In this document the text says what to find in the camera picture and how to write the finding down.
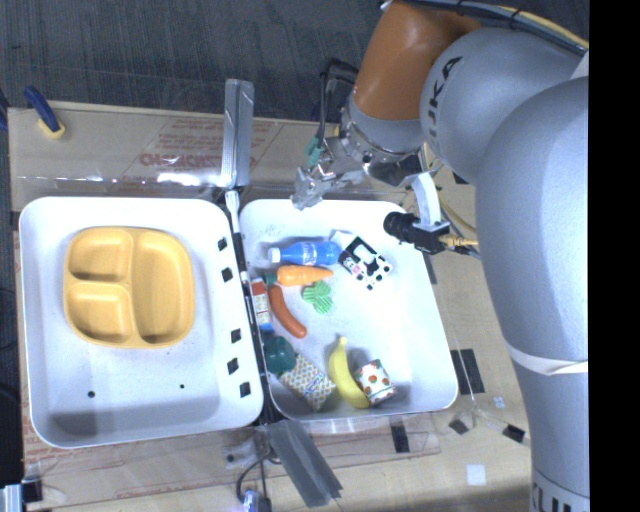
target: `yellow divided plate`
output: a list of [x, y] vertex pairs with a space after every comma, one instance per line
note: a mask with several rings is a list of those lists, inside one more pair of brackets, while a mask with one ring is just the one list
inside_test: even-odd
[[195, 312], [191, 258], [163, 231], [95, 227], [67, 249], [64, 312], [82, 339], [126, 348], [173, 345]]

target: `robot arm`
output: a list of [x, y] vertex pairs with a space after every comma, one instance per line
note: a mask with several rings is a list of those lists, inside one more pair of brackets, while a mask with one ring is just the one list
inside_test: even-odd
[[[472, 15], [479, 5], [462, 4]], [[417, 184], [425, 142], [475, 186], [483, 267], [529, 419], [531, 510], [585, 512], [588, 45], [538, 25], [537, 33], [480, 26], [394, 1], [339, 133], [298, 170], [292, 199], [312, 206], [363, 174]], [[395, 232], [421, 232], [404, 227], [414, 231]]]

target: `blue bottle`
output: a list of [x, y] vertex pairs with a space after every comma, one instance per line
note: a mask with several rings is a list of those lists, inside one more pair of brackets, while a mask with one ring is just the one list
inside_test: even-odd
[[269, 249], [271, 263], [286, 261], [295, 265], [333, 265], [342, 249], [335, 242], [296, 242], [283, 249]]

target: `yellow banana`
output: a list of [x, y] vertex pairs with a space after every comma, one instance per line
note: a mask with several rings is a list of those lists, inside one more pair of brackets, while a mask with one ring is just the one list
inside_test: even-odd
[[353, 407], [366, 409], [369, 407], [369, 400], [351, 376], [349, 365], [347, 364], [346, 344], [347, 338], [341, 336], [338, 346], [331, 352], [329, 356], [329, 377], [335, 383], [338, 393], [344, 400]]

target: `hot dog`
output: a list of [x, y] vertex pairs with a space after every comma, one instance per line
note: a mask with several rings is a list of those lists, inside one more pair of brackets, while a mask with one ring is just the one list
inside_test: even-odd
[[284, 293], [280, 286], [274, 284], [269, 288], [269, 303], [282, 327], [296, 338], [304, 338], [307, 335], [307, 328], [296, 320], [284, 302]]

